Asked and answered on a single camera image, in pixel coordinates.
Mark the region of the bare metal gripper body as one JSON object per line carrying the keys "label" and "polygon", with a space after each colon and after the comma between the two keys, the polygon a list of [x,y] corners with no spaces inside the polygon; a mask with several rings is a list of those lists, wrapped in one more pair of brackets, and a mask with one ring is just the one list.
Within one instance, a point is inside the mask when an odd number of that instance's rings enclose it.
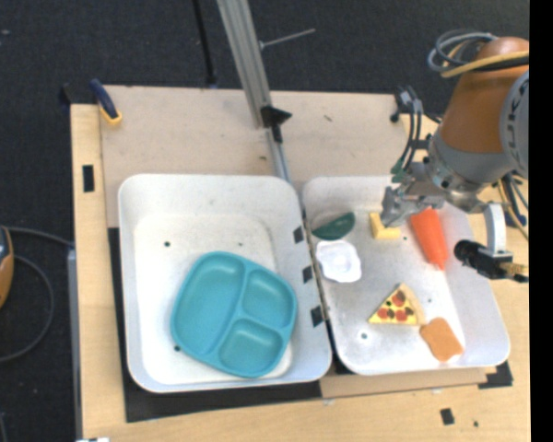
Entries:
{"label": "bare metal gripper body", "polygon": [[389,213],[415,214],[449,203],[468,214],[478,214],[486,208],[486,203],[478,198],[485,187],[486,184],[467,180],[443,165],[412,163],[407,170],[393,174]]}

